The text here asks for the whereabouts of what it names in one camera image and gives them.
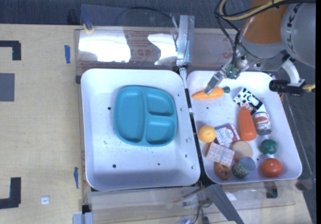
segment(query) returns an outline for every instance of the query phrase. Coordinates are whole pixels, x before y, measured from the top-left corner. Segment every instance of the green ball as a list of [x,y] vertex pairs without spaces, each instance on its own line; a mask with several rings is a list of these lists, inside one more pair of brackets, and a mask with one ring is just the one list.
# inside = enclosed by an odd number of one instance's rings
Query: green ball
[[275,154],[276,153],[276,142],[272,139],[265,139],[261,143],[260,151],[262,154]]

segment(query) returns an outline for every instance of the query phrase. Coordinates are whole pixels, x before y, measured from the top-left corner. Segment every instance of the brown donut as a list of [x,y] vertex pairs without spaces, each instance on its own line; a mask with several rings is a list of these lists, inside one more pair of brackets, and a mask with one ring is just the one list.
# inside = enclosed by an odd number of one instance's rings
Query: brown donut
[[214,163],[215,174],[222,180],[227,180],[230,177],[230,170],[228,167],[222,165],[221,163]]

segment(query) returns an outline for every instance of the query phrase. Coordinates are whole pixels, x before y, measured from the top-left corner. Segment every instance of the blue divided plate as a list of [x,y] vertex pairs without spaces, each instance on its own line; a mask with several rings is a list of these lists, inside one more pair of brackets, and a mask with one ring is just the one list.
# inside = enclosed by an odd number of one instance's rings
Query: blue divided plate
[[137,146],[164,146],[177,132],[173,98],[147,86],[125,86],[116,96],[114,127],[124,142]]

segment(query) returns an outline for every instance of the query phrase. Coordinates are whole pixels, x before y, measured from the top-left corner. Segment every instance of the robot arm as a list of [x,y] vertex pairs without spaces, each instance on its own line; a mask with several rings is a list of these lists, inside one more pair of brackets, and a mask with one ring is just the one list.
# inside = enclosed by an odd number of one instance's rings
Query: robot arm
[[258,71],[283,67],[291,82],[276,81],[270,89],[302,95],[304,79],[299,78],[290,60],[315,68],[315,0],[253,0],[250,12],[241,17],[224,15],[222,4],[226,1],[220,2],[220,17],[229,22],[246,20],[236,35],[233,57],[212,77],[204,92],[209,94],[224,78],[236,79],[249,67]]

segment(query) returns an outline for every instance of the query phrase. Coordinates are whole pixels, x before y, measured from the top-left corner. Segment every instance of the carrot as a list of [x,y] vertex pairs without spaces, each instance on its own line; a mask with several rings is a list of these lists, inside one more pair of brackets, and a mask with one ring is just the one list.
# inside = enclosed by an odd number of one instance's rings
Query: carrot
[[229,92],[230,92],[230,88],[228,86],[224,88],[216,87],[209,95],[205,94],[203,91],[199,91],[193,94],[192,98],[193,99],[219,98],[223,95],[223,93],[229,93]]
[[242,108],[239,112],[240,138],[244,141],[251,141],[256,138],[256,129],[251,112]]

